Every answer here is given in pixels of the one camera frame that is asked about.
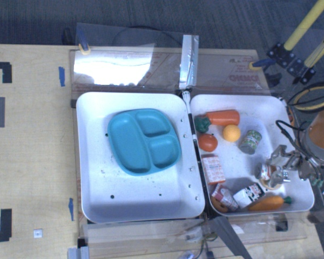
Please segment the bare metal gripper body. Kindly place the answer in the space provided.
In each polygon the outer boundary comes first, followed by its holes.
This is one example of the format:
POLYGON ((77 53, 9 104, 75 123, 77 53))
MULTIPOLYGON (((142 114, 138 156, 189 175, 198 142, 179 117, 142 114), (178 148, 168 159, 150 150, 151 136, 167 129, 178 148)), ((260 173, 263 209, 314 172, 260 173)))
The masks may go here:
POLYGON ((286 152, 284 156, 287 161, 283 168, 297 171, 300 180, 323 180, 324 161, 313 154, 305 155, 300 151, 291 151, 286 152))

